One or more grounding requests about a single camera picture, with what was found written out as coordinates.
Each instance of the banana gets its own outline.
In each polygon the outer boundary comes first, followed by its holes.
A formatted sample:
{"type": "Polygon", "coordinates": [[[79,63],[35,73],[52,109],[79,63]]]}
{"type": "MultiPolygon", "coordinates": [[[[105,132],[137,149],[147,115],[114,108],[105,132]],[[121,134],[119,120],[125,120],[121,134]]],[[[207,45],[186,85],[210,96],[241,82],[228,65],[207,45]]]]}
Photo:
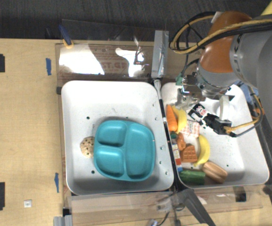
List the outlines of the banana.
{"type": "Polygon", "coordinates": [[[187,125],[187,115],[183,109],[178,110],[174,105],[172,106],[172,109],[178,117],[178,129],[176,133],[179,133],[187,125]]]}
{"type": "Polygon", "coordinates": [[[198,157],[198,161],[193,164],[195,167],[207,162],[210,156],[210,144],[207,141],[206,137],[203,135],[199,135],[198,141],[200,142],[201,152],[200,156],[198,157]]]}

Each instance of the orange carrot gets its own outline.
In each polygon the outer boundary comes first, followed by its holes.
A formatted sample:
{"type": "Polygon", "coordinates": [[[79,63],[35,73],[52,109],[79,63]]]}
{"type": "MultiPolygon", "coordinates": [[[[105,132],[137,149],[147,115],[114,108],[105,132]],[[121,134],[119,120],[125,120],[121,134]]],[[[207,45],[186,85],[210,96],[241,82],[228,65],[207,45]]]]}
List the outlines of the orange carrot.
{"type": "Polygon", "coordinates": [[[169,131],[176,131],[178,129],[178,122],[170,105],[166,107],[166,119],[169,131]]]}

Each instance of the wooden tabletop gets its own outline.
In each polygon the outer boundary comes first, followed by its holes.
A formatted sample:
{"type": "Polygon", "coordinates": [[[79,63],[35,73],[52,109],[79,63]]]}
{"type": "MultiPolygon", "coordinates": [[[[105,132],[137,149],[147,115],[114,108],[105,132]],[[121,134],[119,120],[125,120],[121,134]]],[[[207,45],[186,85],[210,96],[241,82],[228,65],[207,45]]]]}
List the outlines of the wooden tabletop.
{"type": "MultiPolygon", "coordinates": [[[[0,54],[5,56],[6,68],[0,73],[0,182],[5,182],[0,226],[53,225],[54,216],[62,215],[61,135],[56,94],[58,43],[61,41],[0,39],[0,54]],[[51,60],[51,75],[47,74],[46,58],[51,60]],[[32,200],[32,206],[25,208],[25,200],[32,200]]],[[[210,215],[217,225],[272,225],[272,205],[265,194],[261,194],[261,205],[258,209],[210,215]]],[[[198,223],[193,216],[184,216],[181,222],[182,225],[198,223]]],[[[164,223],[172,224],[172,219],[164,223]]]]}

